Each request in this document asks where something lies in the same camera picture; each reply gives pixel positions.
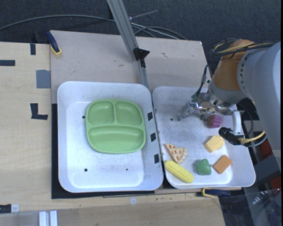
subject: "yellow corn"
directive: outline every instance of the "yellow corn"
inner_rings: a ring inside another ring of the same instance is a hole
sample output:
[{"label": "yellow corn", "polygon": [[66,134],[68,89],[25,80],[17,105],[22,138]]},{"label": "yellow corn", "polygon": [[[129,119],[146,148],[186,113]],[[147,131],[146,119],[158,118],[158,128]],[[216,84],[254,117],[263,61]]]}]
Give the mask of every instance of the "yellow corn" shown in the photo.
[{"label": "yellow corn", "polygon": [[191,183],[194,180],[194,176],[187,169],[174,161],[166,160],[165,168],[185,183]]}]

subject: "toy pizza slice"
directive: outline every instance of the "toy pizza slice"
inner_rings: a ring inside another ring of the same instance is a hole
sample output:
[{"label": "toy pizza slice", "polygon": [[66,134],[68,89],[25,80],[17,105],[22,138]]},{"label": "toy pizza slice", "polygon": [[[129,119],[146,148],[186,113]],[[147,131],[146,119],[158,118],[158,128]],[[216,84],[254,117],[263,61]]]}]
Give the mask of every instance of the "toy pizza slice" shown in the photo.
[{"label": "toy pizza slice", "polygon": [[165,148],[172,157],[172,159],[178,164],[182,163],[188,154],[187,148],[177,147],[172,144],[165,144]]}]

